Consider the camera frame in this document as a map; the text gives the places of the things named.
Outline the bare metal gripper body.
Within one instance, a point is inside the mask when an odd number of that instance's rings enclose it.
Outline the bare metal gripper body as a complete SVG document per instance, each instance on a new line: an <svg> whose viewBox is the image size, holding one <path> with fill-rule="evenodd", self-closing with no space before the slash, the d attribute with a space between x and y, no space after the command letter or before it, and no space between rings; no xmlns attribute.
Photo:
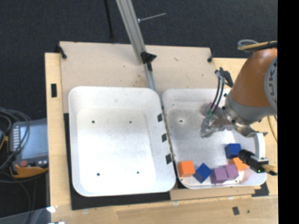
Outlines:
<svg viewBox="0 0 299 224"><path fill-rule="evenodd" d="M256 131L251 128L249 121L244 120L230 109L217 108L214 112L208 109L206 119L209 121L209 127L222 126L222 131L235 130L242 136L253 136L256 134Z"/></svg>

